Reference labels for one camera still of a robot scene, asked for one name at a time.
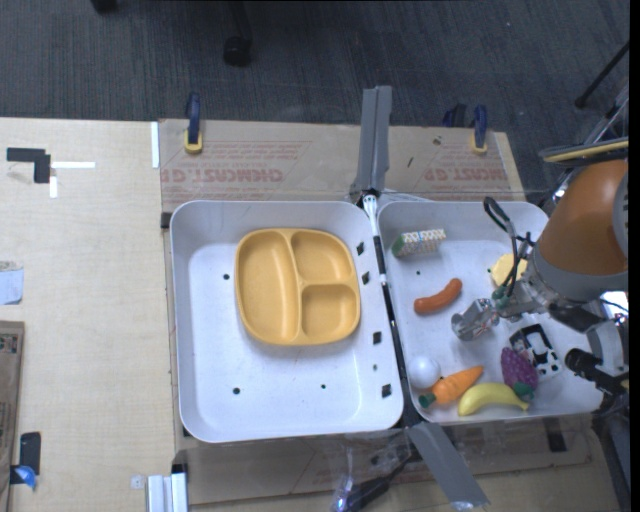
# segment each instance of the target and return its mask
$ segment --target toy banana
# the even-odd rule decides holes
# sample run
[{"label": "toy banana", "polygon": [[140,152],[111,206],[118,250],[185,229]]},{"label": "toy banana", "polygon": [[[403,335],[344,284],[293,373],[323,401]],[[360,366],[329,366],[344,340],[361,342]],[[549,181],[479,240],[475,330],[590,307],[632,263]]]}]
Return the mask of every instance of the toy banana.
[{"label": "toy banana", "polygon": [[502,382],[481,382],[471,386],[460,397],[458,402],[458,415],[467,416],[473,414],[485,405],[515,405],[523,411],[529,408],[529,404],[520,400],[515,391]]}]

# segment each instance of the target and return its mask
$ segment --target toy carrot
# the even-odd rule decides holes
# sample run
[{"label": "toy carrot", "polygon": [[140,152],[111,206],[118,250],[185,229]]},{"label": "toy carrot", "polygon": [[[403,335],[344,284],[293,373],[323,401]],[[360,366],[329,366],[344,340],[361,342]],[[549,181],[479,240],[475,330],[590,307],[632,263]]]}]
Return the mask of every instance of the toy carrot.
[{"label": "toy carrot", "polygon": [[478,365],[443,377],[431,387],[430,392],[420,395],[418,401],[426,409],[433,402],[446,404],[457,400],[478,380],[483,371],[484,366]]}]

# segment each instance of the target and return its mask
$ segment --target sausage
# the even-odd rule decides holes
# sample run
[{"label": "sausage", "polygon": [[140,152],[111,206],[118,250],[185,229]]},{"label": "sausage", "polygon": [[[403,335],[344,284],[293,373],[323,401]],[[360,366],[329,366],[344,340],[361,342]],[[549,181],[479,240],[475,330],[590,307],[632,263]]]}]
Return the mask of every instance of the sausage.
[{"label": "sausage", "polygon": [[451,304],[462,291],[462,281],[454,277],[441,291],[430,297],[420,297],[413,302],[418,314],[433,313]]}]

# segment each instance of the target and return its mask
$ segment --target chair wheel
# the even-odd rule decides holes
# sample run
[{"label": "chair wheel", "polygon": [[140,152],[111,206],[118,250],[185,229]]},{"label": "chair wheel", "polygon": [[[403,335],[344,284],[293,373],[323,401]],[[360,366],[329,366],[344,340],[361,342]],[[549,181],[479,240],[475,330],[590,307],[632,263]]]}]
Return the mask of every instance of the chair wheel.
[{"label": "chair wheel", "polygon": [[224,61],[231,66],[246,66],[251,62],[249,46],[241,37],[230,37],[224,43]]},{"label": "chair wheel", "polygon": [[98,12],[114,11],[118,7],[118,0],[91,0],[91,3]]}]

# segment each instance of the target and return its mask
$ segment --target wooden surface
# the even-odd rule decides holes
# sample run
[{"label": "wooden surface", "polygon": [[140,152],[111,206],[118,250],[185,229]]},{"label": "wooden surface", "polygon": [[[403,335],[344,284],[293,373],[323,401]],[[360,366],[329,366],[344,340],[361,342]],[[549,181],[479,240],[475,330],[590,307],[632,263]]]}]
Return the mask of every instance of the wooden surface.
[{"label": "wooden surface", "polygon": [[[0,119],[6,147],[46,149],[58,197],[33,166],[0,159],[0,260],[24,265],[24,297],[0,318],[26,324],[17,433],[42,434],[41,475],[10,510],[143,511],[131,477],[168,474],[174,455],[159,170],[149,123]],[[597,439],[585,464],[479,477],[490,511],[616,510]],[[18,446],[14,462],[17,462]],[[328,496],[202,510],[325,511]],[[451,510],[435,482],[394,486],[371,512]]]}]

